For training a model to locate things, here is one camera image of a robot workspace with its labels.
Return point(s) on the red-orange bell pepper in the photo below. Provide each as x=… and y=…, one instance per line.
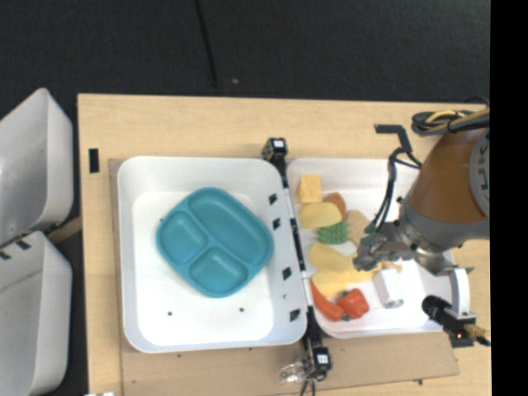
x=354, y=303

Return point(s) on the green grapes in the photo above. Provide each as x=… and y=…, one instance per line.
x=333, y=234

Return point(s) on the black cylinder on white bracket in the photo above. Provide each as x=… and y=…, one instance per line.
x=461, y=287

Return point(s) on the yellow pizza slice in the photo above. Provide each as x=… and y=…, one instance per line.
x=334, y=282

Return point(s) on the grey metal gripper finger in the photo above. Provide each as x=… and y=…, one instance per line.
x=359, y=262
x=374, y=263

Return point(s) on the yellow banana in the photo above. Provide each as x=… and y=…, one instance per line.
x=328, y=257

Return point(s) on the orange-brown bread roll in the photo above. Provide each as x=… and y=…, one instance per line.
x=337, y=202

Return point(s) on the blue divided plate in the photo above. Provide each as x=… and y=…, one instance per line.
x=214, y=237

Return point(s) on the yellow lemon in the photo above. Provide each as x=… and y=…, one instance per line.
x=319, y=215

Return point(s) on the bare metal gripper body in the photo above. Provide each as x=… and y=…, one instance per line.
x=396, y=243

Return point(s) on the beige biscuit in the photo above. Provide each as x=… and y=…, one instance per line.
x=358, y=225

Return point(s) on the thin black and white rod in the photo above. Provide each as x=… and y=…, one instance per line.
x=293, y=225

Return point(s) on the white plastic tray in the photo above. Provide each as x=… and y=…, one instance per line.
x=206, y=324
x=363, y=324

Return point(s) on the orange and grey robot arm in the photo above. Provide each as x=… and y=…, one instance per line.
x=447, y=180

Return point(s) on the orange carrot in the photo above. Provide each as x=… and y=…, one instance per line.
x=326, y=307

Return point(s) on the yellow cheese wedge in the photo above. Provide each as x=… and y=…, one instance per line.
x=309, y=189

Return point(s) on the small white can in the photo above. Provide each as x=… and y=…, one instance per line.
x=388, y=287

